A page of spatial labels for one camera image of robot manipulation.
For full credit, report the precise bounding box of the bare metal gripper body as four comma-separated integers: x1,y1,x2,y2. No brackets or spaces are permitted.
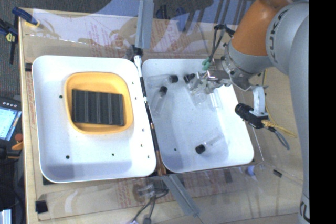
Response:
206,59,263,92

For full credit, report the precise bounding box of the clear plastic bottle black cap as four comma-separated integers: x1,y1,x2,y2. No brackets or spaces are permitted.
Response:
183,73,197,90
146,73,179,89
150,86,169,116
195,133,227,155

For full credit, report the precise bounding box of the white plastic tray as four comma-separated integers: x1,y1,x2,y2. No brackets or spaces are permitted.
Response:
31,55,158,184
141,58,255,174

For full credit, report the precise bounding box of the thin black and white rod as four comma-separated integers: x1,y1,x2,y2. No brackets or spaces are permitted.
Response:
133,55,166,176

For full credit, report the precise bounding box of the orange bowl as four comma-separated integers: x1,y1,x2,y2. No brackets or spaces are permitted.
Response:
64,71,134,135

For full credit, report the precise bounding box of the black ribbed rack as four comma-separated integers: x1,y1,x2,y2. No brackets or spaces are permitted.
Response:
71,89,125,127

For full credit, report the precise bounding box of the brown cardboard board red print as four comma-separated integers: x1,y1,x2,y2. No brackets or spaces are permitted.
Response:
17,7,303,221

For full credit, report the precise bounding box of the black cylinder on white bracket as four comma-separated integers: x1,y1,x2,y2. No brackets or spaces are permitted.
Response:
234,85,269,130

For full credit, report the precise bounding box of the black block with thin wires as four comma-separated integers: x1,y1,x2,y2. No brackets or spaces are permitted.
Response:
150,178,169,192
125,45,144,59

